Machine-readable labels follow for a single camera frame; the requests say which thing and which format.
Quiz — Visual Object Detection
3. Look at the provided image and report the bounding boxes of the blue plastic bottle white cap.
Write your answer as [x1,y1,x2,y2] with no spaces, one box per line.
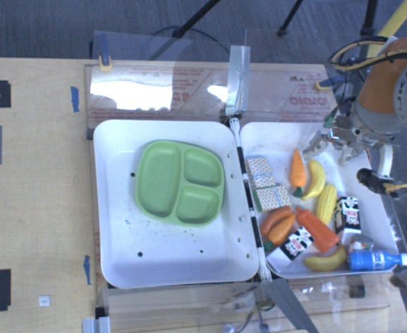
[347,249,407,273]

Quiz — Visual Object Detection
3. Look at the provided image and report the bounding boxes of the green divided plate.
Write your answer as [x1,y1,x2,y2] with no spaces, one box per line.
[134,139,226,228]

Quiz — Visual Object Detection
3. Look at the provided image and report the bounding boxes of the orange patterned white carton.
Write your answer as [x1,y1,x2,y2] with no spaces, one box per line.
[245,155,277,190]
[252,185,293,213]

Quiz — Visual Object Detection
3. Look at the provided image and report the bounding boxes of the black and white cow carton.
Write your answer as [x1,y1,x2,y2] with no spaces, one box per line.
[266,225,315,264]
[334,196,363,246]

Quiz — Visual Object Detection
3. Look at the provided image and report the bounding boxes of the white plastic tray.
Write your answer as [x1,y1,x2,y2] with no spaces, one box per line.
[92,119,261,290]
[239,121,402,280]

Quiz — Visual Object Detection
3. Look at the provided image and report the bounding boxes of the black cylinder on white bracket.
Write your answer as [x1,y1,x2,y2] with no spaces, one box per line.
[356,144,400,199]

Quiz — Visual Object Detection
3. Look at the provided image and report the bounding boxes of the yellow corn cob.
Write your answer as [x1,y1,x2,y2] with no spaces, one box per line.
[315,183,338,226]

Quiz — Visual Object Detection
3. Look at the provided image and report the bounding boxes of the orange carrot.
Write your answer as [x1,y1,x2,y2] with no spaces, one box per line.
[290,148,309,198]
[262,213,297,253]

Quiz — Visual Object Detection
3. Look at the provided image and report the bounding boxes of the orange sausage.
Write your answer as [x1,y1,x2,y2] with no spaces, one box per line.
[259,205,294,237]

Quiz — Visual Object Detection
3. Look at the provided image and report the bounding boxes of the yellow banana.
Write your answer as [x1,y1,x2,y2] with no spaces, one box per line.
[304,244,349,273]
[301,158,327,202]

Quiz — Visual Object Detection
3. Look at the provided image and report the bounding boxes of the small white and orange can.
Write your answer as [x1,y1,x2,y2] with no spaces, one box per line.
[347,233,375,255]

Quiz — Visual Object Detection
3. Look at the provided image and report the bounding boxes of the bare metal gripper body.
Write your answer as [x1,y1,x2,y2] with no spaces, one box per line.
[329,114,399,153]

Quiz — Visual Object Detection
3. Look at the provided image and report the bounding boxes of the orange squeeze bottle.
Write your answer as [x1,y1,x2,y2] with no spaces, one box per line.
[295,206,341,254]

